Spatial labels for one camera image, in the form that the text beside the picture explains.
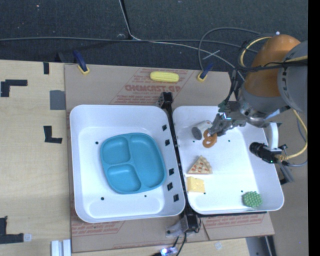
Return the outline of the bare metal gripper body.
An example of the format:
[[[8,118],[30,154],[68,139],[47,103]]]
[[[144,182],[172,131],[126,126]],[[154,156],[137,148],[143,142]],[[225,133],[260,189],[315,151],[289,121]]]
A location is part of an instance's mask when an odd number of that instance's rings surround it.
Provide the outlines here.
[[[244,127],[250,124],[257,128],[265,128],[267,122],[265,121],[266,114],[255,109],[235,109],[225,111],[227,119],[230,119],[231,127]]]

